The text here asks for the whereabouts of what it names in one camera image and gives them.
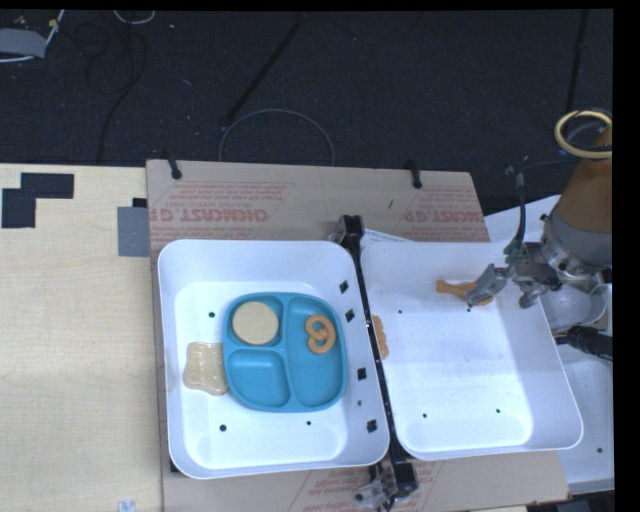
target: pretzel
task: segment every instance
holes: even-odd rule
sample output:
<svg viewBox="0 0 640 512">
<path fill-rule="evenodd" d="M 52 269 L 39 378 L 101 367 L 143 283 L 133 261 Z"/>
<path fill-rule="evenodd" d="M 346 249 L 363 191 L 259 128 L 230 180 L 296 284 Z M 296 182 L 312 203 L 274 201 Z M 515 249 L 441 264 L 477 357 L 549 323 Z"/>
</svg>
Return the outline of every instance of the pretzel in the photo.
<svg viewBox="0 0 640 512">
<path fill-rule="evenodd" d="M 320 324 L 320 329 L 315 329 L 315 324 Z M 326 354 L 336 342 L 336 328 L 331 320 L 324 315 L 311 315 L 304 323 L 304 330 L 307 331 L 309 339 L 307 345 L 314 354 Z"/>
</svg>

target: light wood surface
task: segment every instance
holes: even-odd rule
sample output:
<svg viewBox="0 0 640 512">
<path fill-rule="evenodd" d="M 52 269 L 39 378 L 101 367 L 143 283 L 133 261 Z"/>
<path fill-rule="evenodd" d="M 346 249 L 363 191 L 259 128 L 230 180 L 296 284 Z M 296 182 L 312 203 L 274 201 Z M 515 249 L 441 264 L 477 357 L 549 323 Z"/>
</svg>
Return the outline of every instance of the light wood surface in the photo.
<svg viewBox="0 0 640 512">
<path fill-rule="evenodd" d="M 150 260 L 117 239 L 145 170 L 72 169 L 0 164 L 5 188 L 75 174 L 35 229 L 0 229 L 0 510 L 160 511 Z"/>
</svg>

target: wire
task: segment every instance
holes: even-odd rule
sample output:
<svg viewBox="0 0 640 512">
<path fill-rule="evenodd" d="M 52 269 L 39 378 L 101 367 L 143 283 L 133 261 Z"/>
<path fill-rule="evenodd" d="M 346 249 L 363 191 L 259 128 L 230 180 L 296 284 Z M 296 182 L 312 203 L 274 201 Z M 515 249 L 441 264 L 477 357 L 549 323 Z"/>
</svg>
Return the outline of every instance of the wire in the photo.
<svg viewBox="0 0 640 512">
<path fill-rule="evenodd" d="M 382 46 L 391 46 L 393 44 L 399 43 L 402 39 L 404 39 L 416 27 L 416 25 L 420 22 L 420 20 L 424 16 L 424 11 L 420 12 L 418 17 L 413 21 L 413 23 L 411 23 L 411 25 L 409 25 L 409 28 L 407 28 L 407 30 L 405 30 L 397 39 L 395 39 L 394 41 L 387 42 L 387 43 L 375 43 L 375 42 L 372 42 L 372 41 L 367 41 L 366 39 L 363 39 L 362 37 L 357 35 L 352 30 L 350 30 L 347 27 L 345 27 L 344 25 L 341 25 L 340 23 L 332 20 L 331 18 L 323 16 L 322 14 L 318 14 L 315 11 L 312 12 L 311 14 L 313 14 L 313 15 L 317 16 L 318 18 L 326 21 L 327 23 L 331 23 L 335 27 L 338 27 L 339 29 L 343 30 L 344 32 L 349 34 L 351 37 L 353 37 L 354 39 L 356 39 L 357 41 L 359 41 L 359 42 L 361 42 L 363 44 L 366 44 L 366 45 L 369 45 L 369 46 L 382 47 Z"/>
<path fill-rule="evenodd" d="M 313 126 L 316 127 L 316 129 L 324 136 L 324 138 L 327 141 L 327 144 L 329 146 L 329 149 L 331 151 L 331 167 L 335 166 L 336 163 L 336 152 L 335 149 L 333 147 L 333 144 L 331 143 L 331 139 L 329 138 L 329 135 L 327 135 L 327 132 L 324 131 L 322 129 L 322 127 L 316 123 L 313 119 L 300 114 L 299 112 L 294 112 L 293 110 L 286 110 L 286 109 L 282 109 L 282 108 L 266 108 L 266 109 L 262 109 L 262 110 L 256 110 L 255 112 L 251 112 L 250 114 L 247 114 L 246 116 L 241 117 L 240 119 L 238 119 L 237 121 L 234 121 L 224 132 L 224 135 L 222 136 L 222 139 L 220 139 L 220 145 L 218 146 L 218 161 L 222 162 L 222 150 L 223 150 L 223 146 L 225 141 L 227 140 L 227 137 L 229 136 L 229 134 L 231 133 L 231 130 L 233 130 L 236 126 L 238 126 L 240 123 L 242 123 L 243 121 L 254 117 L 256 115 L 259 114 L 268 114 L 268 113 L 281 113 L 281 114 L 289 114 L 289 115 L 293 115 L 293 116 L 297 116 L 300 117 L 302 119 L 304 119 L 305 121 L 308 121 L 309 123 L 311 123 Z"/>
<path fill-rule="evenodd" d="M 558 145 L 564 149 L 567 153 L 573 156 L 577 156 L 580 158 L 590 158 L 590 159 L 605 159 L 612 158 L 613 149 L 610 145 L 604 145 L 601 147 L 591 147 L 584 148 L 575 143 L 570 144 L 567 138 L 562 134 L 562 130 L 565 124 L 578 117 L 595 117 L 600 121 L 604 121 L 607 125 L 607 128 L 611 126 L 611 118 L 602 113 L 595 110 L 575 110 L 573 112 L 569 112 L 560 118 L 560 120 L 556 123 L 556 126 L 553 130 L 553 135 L 556 139 Z"/>
<path fill-rule="evenodd" d="M 130 20 L 124 19 L 122 16 L 120 16 L 118 11 L 116 10 L 113 11 L 113 14 L 115 14 L 116 18 L 118 18 L 118 20 L 121 21 L 122 23 L 126 23 L 128 25 L 144 25 L 145 23 L 149 23 L 153 18 L 155 18 L 156 11 L 151 11 L 151 14 L 149 15 L 149 17 L 143 20 L 137 20 L 137 21 L 130 21 Z"/>
<path fill-rule="evenodd" d="M 66 9 L 60 9 L 58 13 L 58 17 L 52 21 L 51 30 L 49 31 L 49 35 L 44 43 L 45 50 L 49 47 L 49 43 L 53 40 L 53 36 L 56 35 L 58 30 L 60 30 L 60 22 L 64 16 Z M 12 57 L 8 59 L 0 59 L 0 64 L 13 64 L 16 62 L 26 62 L 28 60 L 32 60 L 34 58 L 33 55 L 24 55 L 22 57 Z"/>
</svg>

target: white tray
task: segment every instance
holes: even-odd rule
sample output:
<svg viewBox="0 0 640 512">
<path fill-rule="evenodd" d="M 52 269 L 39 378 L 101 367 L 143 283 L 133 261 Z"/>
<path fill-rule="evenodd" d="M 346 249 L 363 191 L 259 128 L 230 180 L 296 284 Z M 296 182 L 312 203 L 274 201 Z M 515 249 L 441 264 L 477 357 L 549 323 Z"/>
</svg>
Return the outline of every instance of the white tray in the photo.
<svg viewBox="0 0 640 512">
<path fill-rule="evenodd" d="M 208 479 L 364 466 L 384 457 L 389 431 L 355 266 L 346 250 L 323 241 L 178 240 L 162 250 L 158 272 L 169 452 L 181 472 Z M 313 295 L 338 313 L 347 386 L 331 407 L 257 411 L 229 392 L 213 396 L 184 385 L 188 345 L 221 342 L 230 303 L 260 292 Z M 353 319 L 347 321 L 351 310 Z"/>
<path fill-rule="evenodd" d="M 362 254 L 371 313 L 389 347 L 385 379 L 399 442 L 424 460 L 564 449 L 582 420 L 544 311 L 509 282 L 470 312 L 436 281 L 504 266 L 505 244 L 376 242 Z"/>
</svg>

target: cardboard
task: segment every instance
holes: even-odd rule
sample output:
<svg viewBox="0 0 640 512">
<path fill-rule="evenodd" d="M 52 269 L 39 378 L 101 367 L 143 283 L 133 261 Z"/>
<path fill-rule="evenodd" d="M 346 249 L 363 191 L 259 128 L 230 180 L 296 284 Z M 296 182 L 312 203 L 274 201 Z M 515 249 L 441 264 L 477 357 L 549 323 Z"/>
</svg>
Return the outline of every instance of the cardboard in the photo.
<svg viewBox="0 0 640 512">
<path fill-rule="evenodd" d="M 164 506 L 178 510 L 355 511 L 368 468 L 194 480 L 172 471 L 166 431 L 157 257 L 181 238 L 322 240 L 341 215 L 416 241 L 489 241 L 471 176 L 421 171 L 423 187 L 396 169 L 348 169 L 178 161 L 147 162 L 150 253 L 158 362 Z M 419 488 L 393 510 L 455 511 L 563 501 L 568 486 L 555 452 L 413 461 Z"/>
</svg>

